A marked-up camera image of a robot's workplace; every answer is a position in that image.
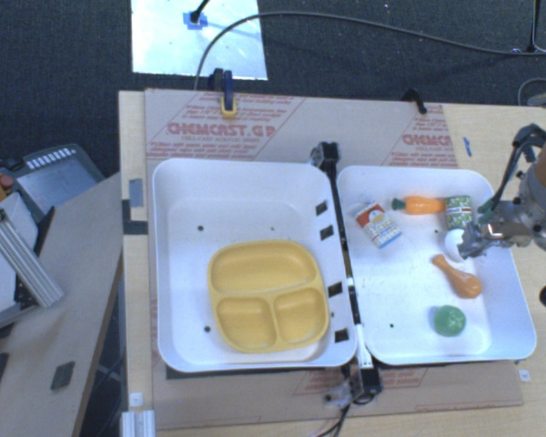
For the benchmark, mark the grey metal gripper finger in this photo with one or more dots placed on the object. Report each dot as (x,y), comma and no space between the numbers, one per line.
(467,246)
(481,243)

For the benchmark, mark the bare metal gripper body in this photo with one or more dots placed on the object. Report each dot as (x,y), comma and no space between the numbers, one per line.
(507,228)

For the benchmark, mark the white egg-shaped cup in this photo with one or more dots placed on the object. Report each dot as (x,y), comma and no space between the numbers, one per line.
(453,244)

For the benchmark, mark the orange chicken drumstick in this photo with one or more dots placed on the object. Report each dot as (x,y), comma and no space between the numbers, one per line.
(462,281)

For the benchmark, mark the green and white can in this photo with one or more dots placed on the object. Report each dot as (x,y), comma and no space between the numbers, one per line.
(458,211)

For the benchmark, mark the orange carrot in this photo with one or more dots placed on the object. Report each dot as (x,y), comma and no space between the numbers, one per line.
(421,205)

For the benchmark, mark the white plastic tray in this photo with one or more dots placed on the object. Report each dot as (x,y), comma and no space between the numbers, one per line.
(191,253)
(405,289)

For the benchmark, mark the green round ball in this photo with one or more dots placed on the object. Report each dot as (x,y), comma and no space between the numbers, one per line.
(449,320)

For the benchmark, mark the red and white carton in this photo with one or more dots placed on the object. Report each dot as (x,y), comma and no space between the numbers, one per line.
(378,226)

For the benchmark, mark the thin black and white rod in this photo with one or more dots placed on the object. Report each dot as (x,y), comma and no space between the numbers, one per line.
(346,262)

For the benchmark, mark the yellow divided plate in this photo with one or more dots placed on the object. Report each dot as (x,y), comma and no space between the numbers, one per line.
(264,294)

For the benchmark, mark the brown cardboard board red print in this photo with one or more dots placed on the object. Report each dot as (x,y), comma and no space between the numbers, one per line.
(273,125)

